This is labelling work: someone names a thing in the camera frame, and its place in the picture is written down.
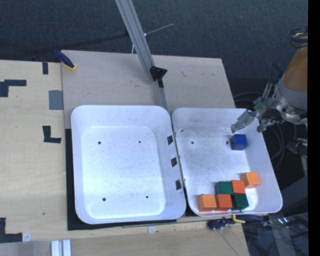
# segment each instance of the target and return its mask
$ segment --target toy block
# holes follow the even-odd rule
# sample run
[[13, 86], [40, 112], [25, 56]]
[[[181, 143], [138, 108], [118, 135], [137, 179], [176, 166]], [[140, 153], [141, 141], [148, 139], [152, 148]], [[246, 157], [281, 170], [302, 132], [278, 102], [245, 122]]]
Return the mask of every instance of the toy block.
[[216, 194], [216, 210], [226, 212], [233, 207], [230, 194]]
[[217, 208], [214, 194], [201, 194], [197, 198], [199, 212], [211, 212]]
[[249, 206], [248, 198], [246, 194], [233, 194], [232, 199], [232, 210], [243, 210]]
[[244, 150], [248, 146], [247, 136], [245, 134], [235, 134], [230, 139], [232, 150]]
[[215, 194], [229, 194], [232, 195], [234, 193], [232, 189], [231, 181], [219, 181], [214, 185]]
[[259, 176], [256, 171], [246, 172], [240, 176], [240, 180], [244, 181], [246, 189], [255, 188], [260, 184]]
[[244, 194], [246, 193], [245, 182], [243, 180], [231, 180], [232, 189], [234, 194]]

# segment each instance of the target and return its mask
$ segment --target red-orange cube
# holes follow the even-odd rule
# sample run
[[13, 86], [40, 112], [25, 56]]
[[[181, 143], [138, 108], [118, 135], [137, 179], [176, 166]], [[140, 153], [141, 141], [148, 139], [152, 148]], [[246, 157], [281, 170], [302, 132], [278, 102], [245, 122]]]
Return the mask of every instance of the red-orange cube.
[[216, 210], [226, 212], [233, 207], [230, 194], [216, 194]]
[[214, 194], [201, 194], [197, 198], [199, 212], [212, 212], [217, 208]]
[[243, 180], [231, 180], [232, 189], [234, 194], [244, 194], [246, 193], [245, 182]]
[[246, 172], [240, 176], [240, 180], [244, 181], [246, 189], [255, 188], [260, 185], [258, 173], [256, 171]]

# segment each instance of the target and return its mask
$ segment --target wooden table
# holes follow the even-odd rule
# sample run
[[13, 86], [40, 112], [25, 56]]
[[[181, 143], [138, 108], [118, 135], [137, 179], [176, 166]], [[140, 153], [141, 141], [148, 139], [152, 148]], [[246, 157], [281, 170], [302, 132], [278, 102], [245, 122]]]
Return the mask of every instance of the wooden table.
[[[135, 54], [104, 55], [113, 59], [105, 64], [107, 69], [115, 65], [117, 56], [119, 61], [140, 65]], [[163, 81], [170, 113], [178, 107], [235, 107], [220, 59], [154, 56], [154, 61], [168, 69]], [[129, 73], [130, 83], [140, 81], [145, 88], [147, 82], [140, 80], [140, 71], [138, 75]], [[38, 248], [47, 241], [72, 239], [74, 255], [92, 255], [91, 250], [100, 248], [104, 252], [106, 247], [114, 253], [111, 255], [117, 255], [118, 246], [123, 255], [194, 255], [198, 250], [216, 251], [212, 255], [248, 255], [241, 225], [219, 230], [225, 232], [223, 236], [207, 229], [205, 220], [213, 218], [183, 216], [176, 223], [155, 226], [153, 234], [148, 234], [146, 225], [68, 231], [65, 114], [63, 110], [49, 109], [49, 91], [64, 89], [65, 72], [60, 63], [48, 63], [48, 74], [43, 74], [41, 62], [0, 61], [0, 82], [27, 81], [26, 86], [10, 86], [8, 97], [0, 97], [0, 217], [6, 217], [5, 232], [30, 234], [31, 241], [39, 243]], [[156, 104], [155, 100], [152, 97], [147, 104]], [[43, 126], [51, 126], [51, 137], [62, 138], [61, 143], [45, 143]], [[101, 245], [106, 237], [105, 245], [94, 246]], [[145, 241], [142, 247], [139, 241]], [[15, 245], [1, 246], [9, 253]]]

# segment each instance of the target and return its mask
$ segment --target white tray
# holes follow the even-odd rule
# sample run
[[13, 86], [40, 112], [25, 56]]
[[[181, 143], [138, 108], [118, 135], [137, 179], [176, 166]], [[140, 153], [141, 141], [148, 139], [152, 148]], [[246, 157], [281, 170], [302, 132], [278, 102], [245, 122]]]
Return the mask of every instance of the white tray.
[[245, 134], [248, 146], [241, 151], [232, 150], [231, 125], [245, 109], [236, 108], [178, 108], [172, 114], [172, 124], [180, 157], [188, 203], [199, 216], [220, 216], [227, 213], [198, 210], [200, 194], [215, 194], [215, 184], [220, 181], [239, 180], [245, 172], [256, 171], [261, 184], [246, 189], [249, 207], [244, 214], [278, 212], [283, 204], [281, 192], [268, 155], [263, 134], [257, 132], [255, 119], [249, 126], [236, 132]]
[[186, 209], [169, 113], [82, 105], [71, 115], [75, 210], [88, 224], [173, 220]]

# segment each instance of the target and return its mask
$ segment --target blue cube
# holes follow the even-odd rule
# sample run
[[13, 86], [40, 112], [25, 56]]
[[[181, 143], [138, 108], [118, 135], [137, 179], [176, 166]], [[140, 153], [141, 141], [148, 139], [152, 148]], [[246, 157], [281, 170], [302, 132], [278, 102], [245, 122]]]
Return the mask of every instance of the blue cube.
[[248, 146], [247, 137], [245, 134], [235, 134], [230, 139], [232, 150], [244, 150]]

